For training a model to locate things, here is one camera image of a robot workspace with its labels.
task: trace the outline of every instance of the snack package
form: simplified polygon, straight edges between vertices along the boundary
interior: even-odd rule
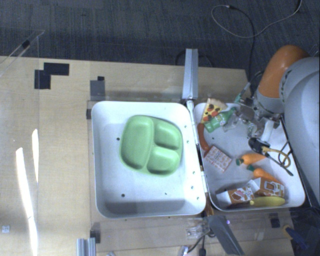
[[[204,160],[214,167],[224,172],[230,165],[232,159],[223,153],[216,146],[212,146],[210,150],[204,155]]]
[[[285,196],[284,185],[263,177],[250,180],[246,186],[257,196]]]
[[[250,187],[241,187],[237,189],[227,190],[216,195],[222,208],[230,205],[240,204],[253,200],[254,193]]]

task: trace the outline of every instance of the orange carrot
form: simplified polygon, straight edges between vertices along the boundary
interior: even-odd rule
[[[258,153],[248,153],[248,154],[244,154],[241,158],[237,158],[235,160],[236,165],[239,166],[242,163],[244,163],[245,165],[251,165],[255,162],[258,162],[262,159],[266,158],[263,154],[258,154]]]
[[[269,172],[266,172],[262,168],[254,168],[251,164],[249,164],[246,169],[249,170],[249,171],[252,171],[253,172],[253,176],[255,178],[265,178],[267,180],[282,184],[279,180],[277,180]]]

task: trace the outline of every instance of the toy banana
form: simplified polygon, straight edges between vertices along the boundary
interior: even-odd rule
[[[286,200],[280,196],[262,196],[250,201],[250,205],[255,207],[282,206]]]

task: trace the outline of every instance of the clear plastic panel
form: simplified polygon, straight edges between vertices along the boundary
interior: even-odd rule
[[[39,173],[35,70],[43,31],[0,28],[0,33],[1,38],[10,38],[0,57],[0,254],[35,256]],[[25,58],[27,53],[32,58]]]

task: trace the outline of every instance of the green plate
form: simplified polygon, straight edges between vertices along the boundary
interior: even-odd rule
[[[172,174],[180,164],[183,139],[180,130],[165,120],[134,115],[121,138],[120,159],[129,168],[156,175]]]

